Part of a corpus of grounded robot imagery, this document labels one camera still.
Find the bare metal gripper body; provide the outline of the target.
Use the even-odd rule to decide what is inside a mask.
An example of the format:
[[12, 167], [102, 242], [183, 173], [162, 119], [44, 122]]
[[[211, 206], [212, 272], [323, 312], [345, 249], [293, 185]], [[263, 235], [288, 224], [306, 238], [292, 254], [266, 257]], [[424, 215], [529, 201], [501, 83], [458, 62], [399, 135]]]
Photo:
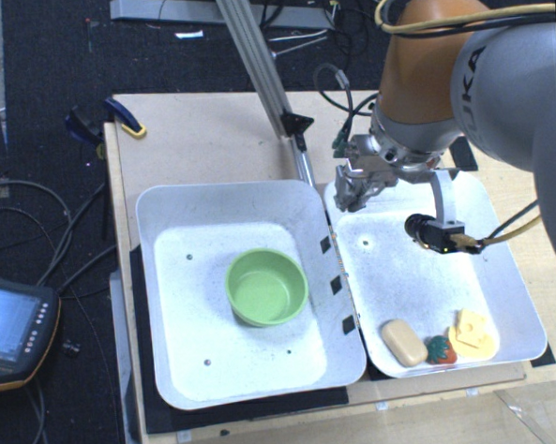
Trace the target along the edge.
[[355, 194], [377, 193], [401, 180], [427, 182], [442, 152], [419, 152], [382, 134], [351, 137], [345, 148], [344, 182]]

